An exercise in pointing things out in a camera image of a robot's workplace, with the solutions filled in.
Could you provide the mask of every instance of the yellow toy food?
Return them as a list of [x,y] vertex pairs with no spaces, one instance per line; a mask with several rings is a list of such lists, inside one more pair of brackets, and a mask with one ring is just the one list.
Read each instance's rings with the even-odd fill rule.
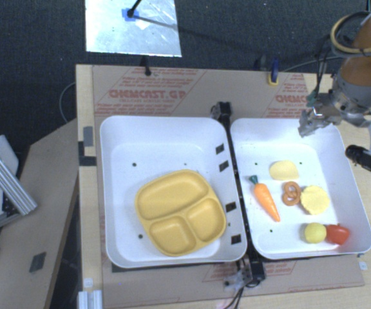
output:
[[270,176],[279,181],[296,180],[299,178],[299,172],[296,165],[290,160],[281,160],[270,166]]
[[316,222],[309,223],[304,230],[304,237],[307,243],[318,244],[325,240],[326,235],[326,227]]
[[300,202],[305,210],[312,215],[323,213],[330,205],[328,194],[317,185],[306,187],[301,193]]

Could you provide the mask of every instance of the toy carrot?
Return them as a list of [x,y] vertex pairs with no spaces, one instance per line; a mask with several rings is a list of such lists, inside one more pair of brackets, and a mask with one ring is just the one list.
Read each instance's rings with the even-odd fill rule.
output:
[[276,204],[271,196],[267,186],[263,183],[258,183],[256,175],[250,177],[250,181],[254,184],[253,193],[260,205],[271,215],[276,221],[280,222],[280,215],[278,214]]

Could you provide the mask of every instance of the tomato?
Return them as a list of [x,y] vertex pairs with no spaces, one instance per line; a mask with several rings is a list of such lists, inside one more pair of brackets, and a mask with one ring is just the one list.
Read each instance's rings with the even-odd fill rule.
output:
[[344,228],[340,225],[333,224],[327,225],[326,230],[327,230],[326,240],[331,243],[339,245],[344,244],[350,235],[350,231],[347,228]]

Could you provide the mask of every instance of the metal plate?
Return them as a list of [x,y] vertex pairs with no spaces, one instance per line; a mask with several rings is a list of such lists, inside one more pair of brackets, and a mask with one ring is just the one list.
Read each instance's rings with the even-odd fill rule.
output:
[[181,57],[174,0],[86,0],[87,52]]

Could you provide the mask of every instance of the wooden table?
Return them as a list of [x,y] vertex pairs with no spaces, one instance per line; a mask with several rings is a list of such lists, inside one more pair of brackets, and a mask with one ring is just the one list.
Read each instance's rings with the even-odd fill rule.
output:
[[[82,232],[82,276],[84,278],[84,290],[91,292],[101,290],[102,271],[100,254],[100,225],[99,225],[99,203],[97,188],[97,173],[90,166],[90,157],[95,154],[95,136],[89,145],[84,145],[84,132],[87,125],[94,122],[94,98],[90,88],[93,87],[93,75],[90,71],[92,66],[77,67],[77,91],[79,105],[79,143],[80,156],[84,157],[85,163],[80,160],[80,196],[81,196],[81,232]],[[304,74],[308,91],[314,88],[315,75]],[[331,86],[330,77],[324,77],[322,88]],[[343,137],[345,147],[357,144],[369,147],[369,135],[367,129],[358,129],[343,122],[338,126]],[[352,172],[361,193],[368,219],[371,224],[371,173],[360,166],[352,165]],[[261,295],[254,297],[243,297],[240,308],[371,308],[371,250],[358,258],[362,262],[361,267],[366,285],[363,287],[318,290],[310,292],[296,292],[291,294]],[[192,303],[159,304],[155,306],[141,306],[132,308],[223,308],[228,300],[199,301]]]

